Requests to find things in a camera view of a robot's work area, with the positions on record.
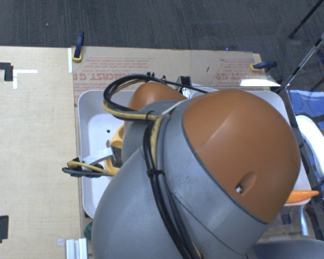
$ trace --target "orange carrot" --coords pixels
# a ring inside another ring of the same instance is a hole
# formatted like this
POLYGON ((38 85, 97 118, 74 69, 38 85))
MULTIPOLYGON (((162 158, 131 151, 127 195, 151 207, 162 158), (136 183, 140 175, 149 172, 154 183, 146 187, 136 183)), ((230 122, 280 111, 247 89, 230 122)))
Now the orange carrot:
POLYGON ((313 190, 293 190, 289 195, 286 203, 299 202, 306 199, 309 199, 312 196, 319 195, 318 191, 313 190))

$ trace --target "brown plastic cap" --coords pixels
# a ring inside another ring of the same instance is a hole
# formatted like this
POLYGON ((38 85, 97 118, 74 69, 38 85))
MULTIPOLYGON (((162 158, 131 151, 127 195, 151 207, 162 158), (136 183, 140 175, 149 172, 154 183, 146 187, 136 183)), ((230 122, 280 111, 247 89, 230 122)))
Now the brown plastic cap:
POLYGON ((183 115, 186 136, 218 182, 249 212, 273 221, 300 171, 300 151, 283 116, 240 90, 198 96, 183 115))
POLYGON ((140 110, 142 107, 161 100, 182 101, 186 98, 175 89, 161 83, 144 83, 133 94, 129 108, 140 110))

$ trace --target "white plastic tray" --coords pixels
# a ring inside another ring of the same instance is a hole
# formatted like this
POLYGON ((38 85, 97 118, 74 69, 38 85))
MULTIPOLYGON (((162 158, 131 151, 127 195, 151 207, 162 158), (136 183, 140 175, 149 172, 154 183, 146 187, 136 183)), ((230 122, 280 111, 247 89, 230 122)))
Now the white plastic tray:
MULTIPOLYGON (((249 91, 258 97, 266 100, 274 106, 289 123, 288 115, 282 99, 270 91, 249 91)), ((134 91, 120 91, 113 97, 116 103, 127 106, 134 91)), ((79 135, 80 152, 82 156, 88 156, 98 150, 106 148, 106 141, 112 139, 117 129, 123 124, 123 121, 116 119, 108 114, 102 108, 103 91, 90 90, 84 92, 78 101, 79 114, 79 135)), ((82 178, 83 184, 83 206, 89 217, 93 218, 97 205, 104 190, 106 189, 111 177, 103 176, 101 178, 82 178)), ((310 184, 307 179, 305 169, 301 163, 300 174, 294 189, 310 190, 310 184)), ((308 200, 288 205, 303 205, 308 200)))

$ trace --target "carpeted floor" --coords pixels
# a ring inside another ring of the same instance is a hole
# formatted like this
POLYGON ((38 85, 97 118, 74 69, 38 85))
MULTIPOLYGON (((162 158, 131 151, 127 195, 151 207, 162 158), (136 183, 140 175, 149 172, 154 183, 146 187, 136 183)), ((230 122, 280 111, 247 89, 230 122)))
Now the carpeted floor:
POLYGON ((0 0, 0 45, 84 45, 237 50, 275 60, 288 77, 324 31, 324 1, 293 40, 288 35, 318 0, 0 0))

